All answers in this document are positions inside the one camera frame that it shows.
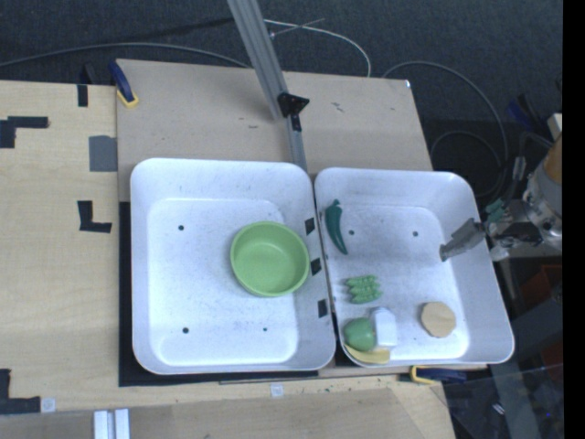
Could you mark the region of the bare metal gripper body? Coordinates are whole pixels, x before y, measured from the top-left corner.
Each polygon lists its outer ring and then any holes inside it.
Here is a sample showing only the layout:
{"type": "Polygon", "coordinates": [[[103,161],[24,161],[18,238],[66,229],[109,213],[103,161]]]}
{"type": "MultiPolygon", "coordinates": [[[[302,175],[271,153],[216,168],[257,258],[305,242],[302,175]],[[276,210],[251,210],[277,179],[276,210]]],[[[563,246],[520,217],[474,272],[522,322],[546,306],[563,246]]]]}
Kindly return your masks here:
{"type": "Polygon", "coordinates": [[[502,198],[484,209],[484,227],[494,246],[505,250],[547,246],[562,251],[562,218],[546,202],[502,198]]]}

